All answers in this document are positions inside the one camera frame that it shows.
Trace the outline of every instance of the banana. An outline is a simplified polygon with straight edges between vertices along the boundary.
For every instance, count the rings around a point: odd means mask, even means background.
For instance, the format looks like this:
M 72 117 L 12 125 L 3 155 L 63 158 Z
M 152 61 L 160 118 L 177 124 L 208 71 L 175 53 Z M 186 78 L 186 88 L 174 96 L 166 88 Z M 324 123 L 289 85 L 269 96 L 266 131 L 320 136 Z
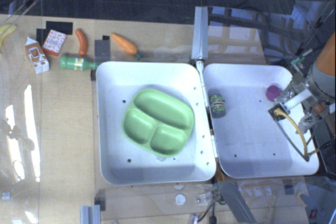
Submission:
M 4 25 L 2 27 L 0 27 L 0 49 L 2 46 L 2 43 L 4 41 L 4 39 L 11 33 L 13 33 L 16 30 L 17 26 L 16 25 Z

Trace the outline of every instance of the green can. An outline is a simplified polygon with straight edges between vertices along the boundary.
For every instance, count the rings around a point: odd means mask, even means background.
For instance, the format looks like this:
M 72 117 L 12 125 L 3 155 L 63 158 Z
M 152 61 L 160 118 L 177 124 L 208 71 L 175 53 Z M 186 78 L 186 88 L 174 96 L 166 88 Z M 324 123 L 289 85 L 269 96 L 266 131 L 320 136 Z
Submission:
M 220 94 L 214 94 L 209 97 L 211 116 L 213 118 L 221 118 L 226 114 L 224 100 Z

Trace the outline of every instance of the green divided plate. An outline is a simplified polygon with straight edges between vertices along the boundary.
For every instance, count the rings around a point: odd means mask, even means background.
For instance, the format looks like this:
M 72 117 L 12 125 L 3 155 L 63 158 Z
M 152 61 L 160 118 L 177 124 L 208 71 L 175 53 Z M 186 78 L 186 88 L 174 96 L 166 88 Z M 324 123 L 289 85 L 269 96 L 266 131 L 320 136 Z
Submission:
M 193 110 L 162 91 L 140 90 L 127 107 L 122 121 L 126 137 L 136 145 L 163 157 L 178 154 L 194 128 Z

